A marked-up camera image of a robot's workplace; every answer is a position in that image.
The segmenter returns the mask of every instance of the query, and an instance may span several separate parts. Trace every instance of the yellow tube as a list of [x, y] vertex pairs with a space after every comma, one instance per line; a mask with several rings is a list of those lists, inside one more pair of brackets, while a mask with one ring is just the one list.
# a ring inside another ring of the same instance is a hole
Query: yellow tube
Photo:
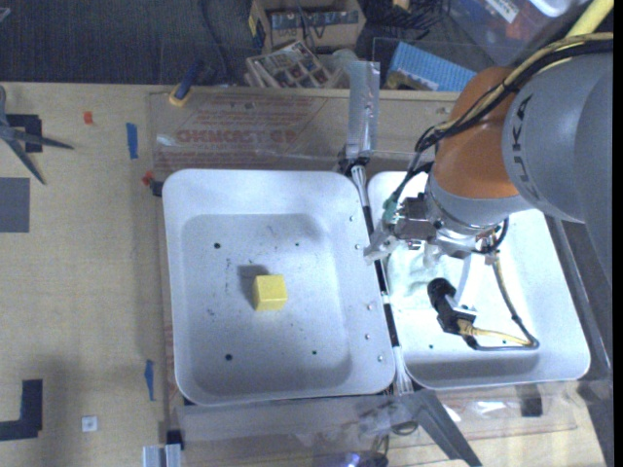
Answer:
[[567, 36], [594, 32], [614, 7], [614, 0], [593, 0], [573, 25]]

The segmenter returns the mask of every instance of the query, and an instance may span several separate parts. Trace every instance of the yellow cube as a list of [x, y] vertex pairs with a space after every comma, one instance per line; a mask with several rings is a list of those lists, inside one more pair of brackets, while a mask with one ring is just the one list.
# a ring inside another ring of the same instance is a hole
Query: yellow cube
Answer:
[[287, 300], [283, 275], [257, 275], [253, 280], [253, 307], [256, 311], [282, 309]]

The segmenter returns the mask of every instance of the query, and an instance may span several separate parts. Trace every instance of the white tray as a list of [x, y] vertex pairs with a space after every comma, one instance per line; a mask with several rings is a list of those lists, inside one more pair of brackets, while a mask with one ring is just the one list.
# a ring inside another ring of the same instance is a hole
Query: white tray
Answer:
[[[404, 178], [402, 172], [379, 173], [368, 190], [373, 217], [383, 214], [383, 202]], [[423, 192], [426, 175], [412, 180], [402, 197]], [[590, 352], [580, 326], [551, 235], [540, 211], [511, 216], [500, 247], [504, 279], [513, 305], [531, 333], [539, 339], [534, 351], [482, 352], [458, 336], [444, 333], [426, 293], [427, 283], [446, 277], [458, 287], [462, 260], [445, 257], [435, 269], [425, 269], [422, 252], [398, 250], [387, 265], [398, 338], [407, 371], [424, 387], [458, 389], [526, 382], [575, 380], [590, 364]], [[522, 337], [510, 319], [492, 268], [488, 268], [475, 302], [475, 325]], [[499, 340], [487, 344], [499, 344]]]
[[[330, 172], [199, 170], [163, 190], [175, 376], [200, 405], [372, 394], [394, 360], [359, 197]], [[251, 283], [288, 301], [256, 312]]]

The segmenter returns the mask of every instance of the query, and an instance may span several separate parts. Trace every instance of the red object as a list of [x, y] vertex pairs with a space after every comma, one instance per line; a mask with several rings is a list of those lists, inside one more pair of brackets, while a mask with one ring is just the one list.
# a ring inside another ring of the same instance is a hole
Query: red object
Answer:
[[145, 187], [149, 187], [149, 184], [154, 180], [154, 173], [151, 171], [145, 172], [145, 176], [143, 176], [140, 181], [143, 182]]

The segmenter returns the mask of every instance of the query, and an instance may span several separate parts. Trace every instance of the plastic storage container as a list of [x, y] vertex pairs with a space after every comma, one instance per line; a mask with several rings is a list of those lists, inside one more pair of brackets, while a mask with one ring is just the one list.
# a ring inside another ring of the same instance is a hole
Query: plastic storage container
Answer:
[[517, 62], [571, 25], [591, 0], [450, 0], [453, 19], [499, 65]]

